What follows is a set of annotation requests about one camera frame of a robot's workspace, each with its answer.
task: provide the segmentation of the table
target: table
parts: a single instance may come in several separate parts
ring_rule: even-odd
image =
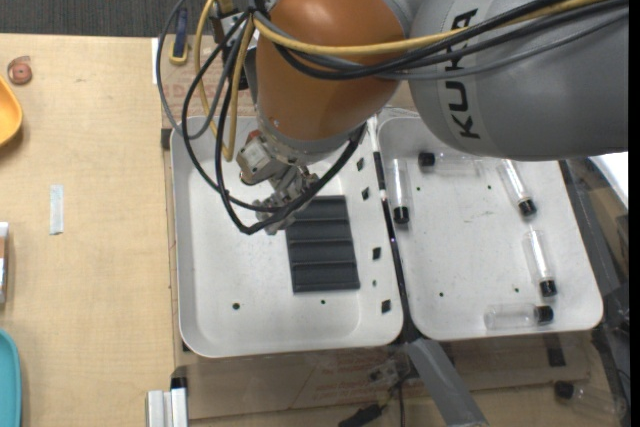
[[[0,36],[0,63],[25,54],[34,78],[13,86],[24,125],[0,148],[0,220],[11,233],[0,327],[20,352],[23,426],[142,426],[146,392],[167,389],[176,365],[166,154],[151,41]],[[64,186],[64,230],[50,235],[55,184]],[[607,387],[588,344],[586,357],[591,380]],[[549,385],[474,397],[493,426],[602,425],[556,403]],[[355,409],[192,423],[336,425]],[[397,403],[389,409],[370,425],[398,425]],[[407,419],[407,425],[443,425],[424,397],[407,401]]]

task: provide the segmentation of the glass vial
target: glass vial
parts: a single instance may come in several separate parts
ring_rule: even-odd
[[[536,327],[553,321],[551,306],[529,303],[492,304],[484,312],[484,325],[490,330]]]
[[[531,194],[525,188],[514,162],[509,159],[502,159],[497,169],[509,198],[518,207],[520,214],[523,217],[534,215],[538,209],[531,198]]]
[[[538,285],[540,294],[545,298],[554,297],[558,290],[554,273],[549,266],[543,233],[533,229],[528,231],[522,240],[522,246],[527,256],[531,279]]]
[[[481,157],[468,153],[455,152],[420,152],[418,165],[421,171],[435,171],[444,173],[466,173],[479,175],[481,172]]]
[[[576,413],[618,420],[627,413],[627,403],[622,397],[590,384],[558,381],[554,391],[556,399],[570,405]]]
[[[406,160],[393,159],[389,163],[386,186],[393,220],[398,224],[407,224],[411,210],[411,183]]]

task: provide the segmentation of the yellow bowl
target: yellow bowl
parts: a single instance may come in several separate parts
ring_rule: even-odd
[[[9,142],[22,125],[22,108],[0,75],[0,146]]]

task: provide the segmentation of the wooden table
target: wooden table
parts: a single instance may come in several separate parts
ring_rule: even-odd
[[[143,38],[0,36],[0,65],[30,55],[13,86],[20,134],[0,148],[0,220],[10,223],[0,327],[23,372],[23,426],[143,426],[144,399],[175,368],[161,112]],[[0,70],[6,76],[6,70]],[[64,230],[50,235],[50,188]],[[595,349],[591,379],[607,387]],[[602,425],[551,386],[474,393],[493,426]],[[228,417],[194,425],[336,425],[355,406]],[[397,404],[372,427],[398,425]],[[444,425],[428,398],[407,425]]]

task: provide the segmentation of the blue plate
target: blue plate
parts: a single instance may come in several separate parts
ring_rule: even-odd
[[[18,349],[0,329],[0,427],[20,427],[22,381]]]

